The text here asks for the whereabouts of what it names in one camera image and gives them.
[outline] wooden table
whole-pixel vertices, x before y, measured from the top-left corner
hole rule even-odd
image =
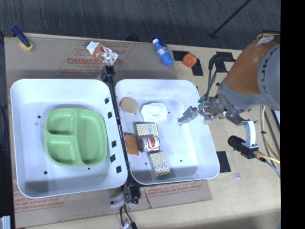
[[[45,35],[26,34],[29,37],[43,37]],[[56,39],[75,39],[69,37],[48,36],[50,40]],[[119,43],[119,41],[103,40],[109,43]],[[139,57],[136,54],[125,55],[125,59],[134,57],[134,64],[145,64],[151,61],[155,55],[145,48],[149,43],[132,42],[135,47],[139,48]],[[200,60],[203,76],[194,76],[191,68],[185,67],[181,61],[175,61],[173,71],[164,67],[163,73],[159,72],[156,75],[153,69],[150,72],[153,77],[160,76],[164,79],[185,79],[194,83],[198,87],[200,96],[205,94],[208,81],[208,62],[216,52],[231,52],[236,59],[241,51],[229,49],[202,48],[191,46],[168,45],[169,51],[188,51],[196,55]],[[33,69],[28,69],[25,74],[25,69],[22,65],[14,66],[14,57],[6,52],[6,71],[8,79],[8,87],[17,79],[28,78],[46,78],[48,77],[48,67],[51,67],[51,58],[49,56],[39,59],[46,62],[40,68],[33,66]],[[226,62],[227,70],[231,68],[233,63]],[[64,65],[55,65],[56,69],[64,69]],[[134,74],[133,76],[143,78],[143,75]],[[221,82],[225,77],[225,73],[219,73],[216,82]],[[214,96],[217,87],[213,86],[210,95]],[[260,119],[260,107],[254,107],[250,112],[242,114],[244,119]],[[193,229],[219,229],[219,228],[235,228],[235,229],[274,229],[278,225],[281,210],[281,186],[278,175],[266,164],[257,159],[246,159],[237,151],[227,144],[227,140],[231,135],[239,136],[245,139],[245,129],[243,126],[235,126],[228,120],[215,119],[209,124],[216,151],[225,151],[231,172],[220,173],[216,178],[208,180],[208,185],[213,199],[202,202],[188,203],[175,205],[170,207],[147,209],[130,212],[130,216],[139,229],[156,229],[156,228],[193,228]],[[255,124],[256,127],[256,143],[260,146],[260,151],[265,153],[263,140],[260,134],[260,121]],[[272,146],[275,142],[272,139],[268,125],[265,125],[267,138]],[[57,228],[122,228],[120,215],[108,215],[103,217],[95,217],[90,219],[81,219],[62,223],[55,223],[43,226],[35,226],[32,228],[40,229],[57,229]]]

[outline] soup can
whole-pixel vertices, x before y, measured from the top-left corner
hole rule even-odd
[[[160,139],[157,136],[147,136],[138,138],[138,148],[140,152],[157,151],[160,148]]]

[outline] green plate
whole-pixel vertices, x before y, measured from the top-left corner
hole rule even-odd
[[[88,109],[55,109],[46,119],[45,145],[48,157],[58,165],[97,165],[108,150],[104,119]]]

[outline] orange ball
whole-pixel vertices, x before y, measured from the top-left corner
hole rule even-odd
[[[187,67],[193,67],[197,63],[197,58],[192,53],[187,53],[183,59],[182,63]]]

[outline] blue bottle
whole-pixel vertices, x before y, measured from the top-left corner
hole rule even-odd
[[[167,51],[166,47],[162,46],[158,39],[153,40],[153,44],[157,48],[157,54],[162,59],[165,66],[170,66],[173,64],[174,59],[171,57],[170,53]]]

